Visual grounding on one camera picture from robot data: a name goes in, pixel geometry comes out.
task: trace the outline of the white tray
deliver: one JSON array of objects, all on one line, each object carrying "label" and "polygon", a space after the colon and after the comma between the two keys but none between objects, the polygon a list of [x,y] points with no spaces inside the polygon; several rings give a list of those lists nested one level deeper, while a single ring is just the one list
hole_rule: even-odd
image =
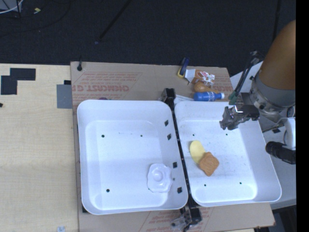
[{"label": "white tray", "polygon": [[[206,207],[278,200],[280,183],[258,121],[223,130],[219,121],[226,106],[228,102],[209,101],[183,101],[175,106],[193,199]],[[219,160],[209,177],[190,155],[193,140],[199,140]]]},{"label": "white tray", "polygon": [[[87,100],[78,106],[82,203],[92,214],[180,209],[188,192],[170,108],[160,101]],[[152,164],[171,169],[152,192]]]}]

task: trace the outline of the blue bottle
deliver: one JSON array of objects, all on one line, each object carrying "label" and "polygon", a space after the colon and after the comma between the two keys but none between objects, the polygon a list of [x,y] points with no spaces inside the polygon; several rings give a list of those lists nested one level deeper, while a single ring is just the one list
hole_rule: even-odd
[{"label": "blue bottle", "polygon": [[194,94],[194,100],[197,102],[213,102],[215,100],[224,99],[224,93],[215,93],[215,92],[196,92]]}]

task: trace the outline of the light wood surface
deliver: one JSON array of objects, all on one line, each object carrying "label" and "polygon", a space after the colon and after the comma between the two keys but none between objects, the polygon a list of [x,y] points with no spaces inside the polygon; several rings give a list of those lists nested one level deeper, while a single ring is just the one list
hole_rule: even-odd
[{"label": "light wood surface", "polygon": [[78,231],[71,109],[57,109],[56,85],[69,66],[36,68],[35,81],[18,81],[17,95],[0,95],[0,231]]}]

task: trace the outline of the white cable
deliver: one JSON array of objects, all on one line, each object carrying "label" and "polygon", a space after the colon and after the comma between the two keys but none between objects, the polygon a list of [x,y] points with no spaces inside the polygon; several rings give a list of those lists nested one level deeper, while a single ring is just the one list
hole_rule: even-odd
[{"label": "white cable", "polygon": [[10,12],[10,11],[16,9],[16,8],[17,8],[17,6],[15,6],[14,8],[11,8],[11,9],[9,9],[9,10],[6,10],[6,11],[1,11],[0,14],[4,14],[4,13],[7,13],[7,12]]}]

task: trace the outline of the dark background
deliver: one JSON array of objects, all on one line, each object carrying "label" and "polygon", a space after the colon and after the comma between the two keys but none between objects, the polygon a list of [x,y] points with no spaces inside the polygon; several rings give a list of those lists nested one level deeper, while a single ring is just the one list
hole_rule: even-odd
[{"label": "dark background", "polygon": [[95,44],[127,1],[24,0],[20,13],[0,14],[0,62],[178,65],[189,57],[232,76],[296,19],[296,0],[132,0]]}]

